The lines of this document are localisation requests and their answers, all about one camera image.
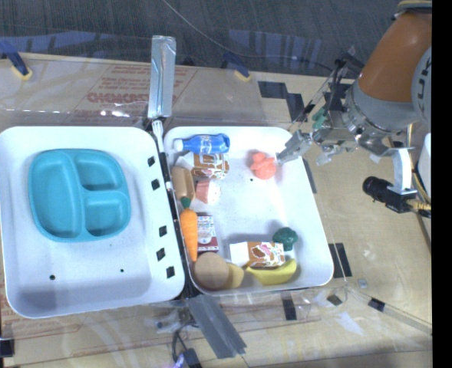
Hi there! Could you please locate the black cylinder on white bracket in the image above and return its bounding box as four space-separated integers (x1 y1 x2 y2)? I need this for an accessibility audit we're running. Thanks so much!
361 136 419 215

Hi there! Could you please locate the blue divided plate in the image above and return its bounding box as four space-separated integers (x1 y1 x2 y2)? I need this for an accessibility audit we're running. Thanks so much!
27 148 132 243

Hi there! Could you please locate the orange carrot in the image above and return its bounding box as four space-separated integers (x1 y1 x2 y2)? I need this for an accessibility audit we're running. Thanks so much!
179 196 200 264

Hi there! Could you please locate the blue plastic bottle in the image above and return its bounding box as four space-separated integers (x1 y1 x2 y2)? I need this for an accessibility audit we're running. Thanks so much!
173 133 231 156

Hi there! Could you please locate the small red carton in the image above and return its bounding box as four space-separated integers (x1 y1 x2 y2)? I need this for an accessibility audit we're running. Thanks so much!
196 214 220 254

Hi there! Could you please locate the green broccoli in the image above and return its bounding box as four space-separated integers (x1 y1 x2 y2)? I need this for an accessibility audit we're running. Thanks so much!
272 226 300 252

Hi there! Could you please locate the tan hot dog bun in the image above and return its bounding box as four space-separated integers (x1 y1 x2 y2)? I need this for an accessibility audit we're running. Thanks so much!
170 165 197 203

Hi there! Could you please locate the black block with thin wires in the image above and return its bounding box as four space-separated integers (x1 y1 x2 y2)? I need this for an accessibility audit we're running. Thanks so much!
181 347 203 368

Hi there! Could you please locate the pink and white cupcake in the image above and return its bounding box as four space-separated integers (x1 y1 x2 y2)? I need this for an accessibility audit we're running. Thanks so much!
195 178 223 205

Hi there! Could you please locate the brown cardboard board, red print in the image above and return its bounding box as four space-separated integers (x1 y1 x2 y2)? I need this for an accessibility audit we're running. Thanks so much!
0 51 349 368

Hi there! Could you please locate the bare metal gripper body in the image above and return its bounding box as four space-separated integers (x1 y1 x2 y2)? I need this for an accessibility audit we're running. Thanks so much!
311 105 368 150

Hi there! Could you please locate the salmon pink toy food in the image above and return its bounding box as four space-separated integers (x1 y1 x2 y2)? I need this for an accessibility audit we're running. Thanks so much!
248 149 279 181

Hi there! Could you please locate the yellow banana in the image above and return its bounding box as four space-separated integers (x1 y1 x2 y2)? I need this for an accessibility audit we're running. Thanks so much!
245 258 299 287

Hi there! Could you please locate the white plastic tray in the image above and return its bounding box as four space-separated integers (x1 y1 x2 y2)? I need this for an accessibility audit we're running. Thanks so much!
163 125 335 297
0 125 186 320

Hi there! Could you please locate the round brown bread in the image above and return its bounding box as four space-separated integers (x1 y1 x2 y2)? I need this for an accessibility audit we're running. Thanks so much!
193 251 231 292

